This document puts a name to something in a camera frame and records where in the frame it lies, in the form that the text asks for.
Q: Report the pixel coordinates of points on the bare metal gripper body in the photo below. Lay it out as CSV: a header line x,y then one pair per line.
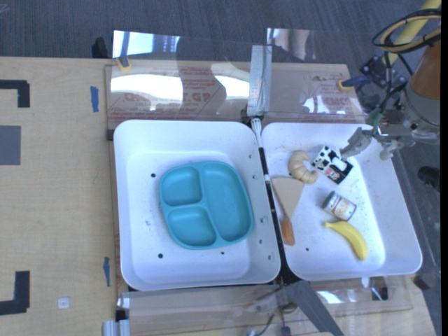
x,y
395,132

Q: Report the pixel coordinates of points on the blue divided plate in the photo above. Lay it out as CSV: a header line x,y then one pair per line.
x,y
224,201

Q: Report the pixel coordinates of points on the small white and orange can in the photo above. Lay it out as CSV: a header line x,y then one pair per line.
x,y
340,206

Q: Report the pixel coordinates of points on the black and white cow-print carton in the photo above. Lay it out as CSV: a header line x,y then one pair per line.
x,y
329,163

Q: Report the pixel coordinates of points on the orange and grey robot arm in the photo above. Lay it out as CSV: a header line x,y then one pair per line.
x,y
426,79

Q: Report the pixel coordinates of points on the white plastic tray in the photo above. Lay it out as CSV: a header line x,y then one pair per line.
x,y
140,201
381,222

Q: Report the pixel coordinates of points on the yellow banana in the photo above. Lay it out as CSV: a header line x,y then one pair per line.
x,y
351,238

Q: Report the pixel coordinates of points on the beige croissant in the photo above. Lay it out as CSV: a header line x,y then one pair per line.
x,y
299,168

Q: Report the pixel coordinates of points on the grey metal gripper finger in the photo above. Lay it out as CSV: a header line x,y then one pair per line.
x,y
357,142
386,151

